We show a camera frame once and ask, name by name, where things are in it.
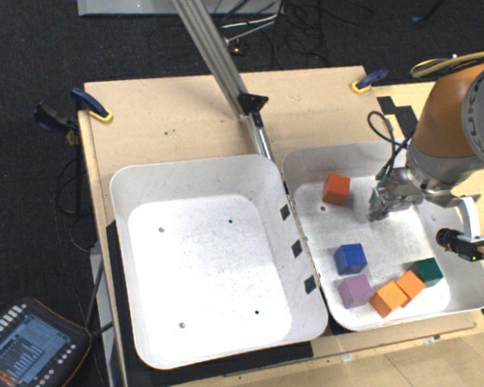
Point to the red-orange cube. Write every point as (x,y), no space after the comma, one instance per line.
(336,189)

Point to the white plastic tray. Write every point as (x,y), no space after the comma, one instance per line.
(209,270)
(386,237)

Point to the orange cube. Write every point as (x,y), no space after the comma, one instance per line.
(410,284)
(388,299)

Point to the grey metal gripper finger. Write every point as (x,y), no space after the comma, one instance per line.
(377,199)
(374,215)

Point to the purple cube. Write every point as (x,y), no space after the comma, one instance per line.
(355,291)

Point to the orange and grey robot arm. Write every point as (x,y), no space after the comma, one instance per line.
(446,121)

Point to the black cylinder on white bracket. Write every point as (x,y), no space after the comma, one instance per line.
(456,242)

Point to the blue cube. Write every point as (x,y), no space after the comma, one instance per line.
(350,258)

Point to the pale wood board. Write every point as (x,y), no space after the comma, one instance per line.
(181,121)

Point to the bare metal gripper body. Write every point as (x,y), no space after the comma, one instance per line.
(403,190)

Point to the green cube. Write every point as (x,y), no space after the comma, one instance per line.
(429,272)

